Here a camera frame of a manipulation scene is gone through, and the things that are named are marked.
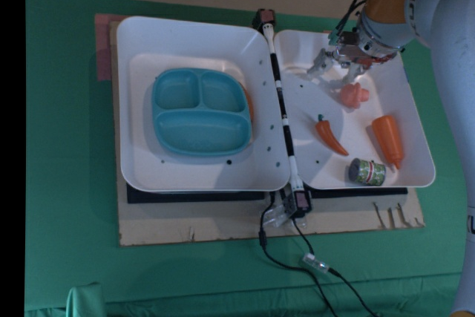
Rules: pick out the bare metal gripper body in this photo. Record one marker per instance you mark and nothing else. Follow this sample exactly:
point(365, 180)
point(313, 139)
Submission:
point(356, 53)

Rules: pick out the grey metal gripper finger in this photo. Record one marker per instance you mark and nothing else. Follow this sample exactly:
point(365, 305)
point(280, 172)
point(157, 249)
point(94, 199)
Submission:
point(321, 63)
point(352, 76)

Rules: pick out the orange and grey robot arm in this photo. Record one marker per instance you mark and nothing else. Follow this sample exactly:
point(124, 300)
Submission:
point(438, 48)

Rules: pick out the pink rounded toy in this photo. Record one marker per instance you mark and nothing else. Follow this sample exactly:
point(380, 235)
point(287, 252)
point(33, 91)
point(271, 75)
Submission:
point(354, 95)

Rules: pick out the black and white thin rod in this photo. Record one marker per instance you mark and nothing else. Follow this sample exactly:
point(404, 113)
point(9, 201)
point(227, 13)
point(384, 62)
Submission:
point(282, 111)

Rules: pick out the orange chili pepper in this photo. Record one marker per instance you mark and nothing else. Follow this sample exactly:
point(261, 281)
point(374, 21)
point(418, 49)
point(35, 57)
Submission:
point(328, 135)

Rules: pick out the orange squeeze bottle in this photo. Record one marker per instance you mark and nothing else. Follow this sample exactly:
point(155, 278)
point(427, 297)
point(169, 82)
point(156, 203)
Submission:
point(387, 139)

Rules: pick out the white plastic tray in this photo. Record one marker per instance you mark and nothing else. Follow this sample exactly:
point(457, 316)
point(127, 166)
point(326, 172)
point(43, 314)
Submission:
point(412, 144)
point(193, 174)

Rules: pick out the green and white can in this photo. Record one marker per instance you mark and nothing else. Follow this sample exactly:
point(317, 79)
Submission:
point(369, 172)

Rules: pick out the blue divided plate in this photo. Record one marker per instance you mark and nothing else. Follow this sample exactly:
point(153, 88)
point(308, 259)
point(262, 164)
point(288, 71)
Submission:
point(200, 130)

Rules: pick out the pale wood board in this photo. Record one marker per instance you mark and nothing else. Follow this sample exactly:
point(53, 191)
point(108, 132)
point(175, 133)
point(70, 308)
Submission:
point(222, 222)

